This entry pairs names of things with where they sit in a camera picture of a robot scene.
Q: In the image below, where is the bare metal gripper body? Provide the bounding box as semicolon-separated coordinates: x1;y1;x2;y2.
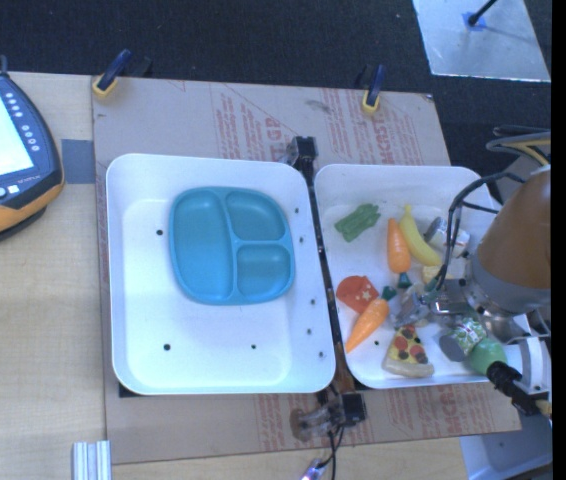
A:
429;287;528;342

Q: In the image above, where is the pizza slice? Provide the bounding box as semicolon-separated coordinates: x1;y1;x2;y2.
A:
381;323;436;380

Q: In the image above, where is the orange carrot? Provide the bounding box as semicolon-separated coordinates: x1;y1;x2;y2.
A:
386;217;413;290
344;285;398;355

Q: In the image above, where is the green bottle with grey cap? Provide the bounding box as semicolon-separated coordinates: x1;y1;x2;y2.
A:
437;317;509;375

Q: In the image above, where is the yellow banana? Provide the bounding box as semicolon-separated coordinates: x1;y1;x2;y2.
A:
398;204;444;269

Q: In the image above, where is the small silver can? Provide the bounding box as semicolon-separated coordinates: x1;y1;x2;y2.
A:
423;216;471;260

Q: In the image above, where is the green beans bundle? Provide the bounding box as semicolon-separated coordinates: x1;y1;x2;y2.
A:
333;202;382;244

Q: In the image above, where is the thin black and white rod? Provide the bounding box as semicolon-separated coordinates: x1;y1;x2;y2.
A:
301;163;350;395

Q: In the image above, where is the white plastic tray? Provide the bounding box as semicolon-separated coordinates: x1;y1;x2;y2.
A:
105;153;338;396
313;163;516;391

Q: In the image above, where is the blue divided plate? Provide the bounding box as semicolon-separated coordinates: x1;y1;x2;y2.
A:
168;186;296;306

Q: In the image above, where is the brown cardboard board red print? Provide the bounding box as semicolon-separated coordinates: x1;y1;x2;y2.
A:
90;74;523;465

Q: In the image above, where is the black cylinder on white bracket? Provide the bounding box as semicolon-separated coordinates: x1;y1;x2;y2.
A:
485;336;552;417

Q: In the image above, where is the black block with thin wires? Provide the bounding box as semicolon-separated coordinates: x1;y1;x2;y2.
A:
339;391;368;426
286;135;319;170

